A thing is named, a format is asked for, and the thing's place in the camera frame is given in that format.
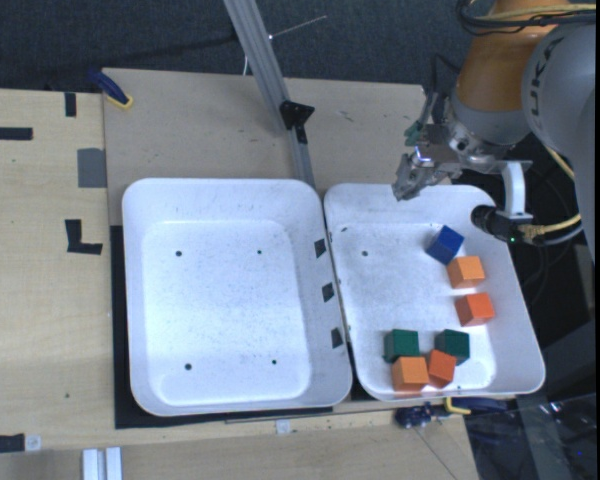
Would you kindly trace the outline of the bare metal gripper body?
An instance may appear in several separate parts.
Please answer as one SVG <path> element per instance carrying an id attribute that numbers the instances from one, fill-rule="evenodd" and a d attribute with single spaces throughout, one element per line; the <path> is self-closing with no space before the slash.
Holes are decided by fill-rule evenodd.
<path id="1" fill-rule="evenodd" d="M 463 170 L 482 174 L 497 170 L 507 151 L 507 145 L 483 140 L 462 124 L 445 123 L 426 124 L 413 154 L 421 167 L 451 168 L 457 177 Z"/>

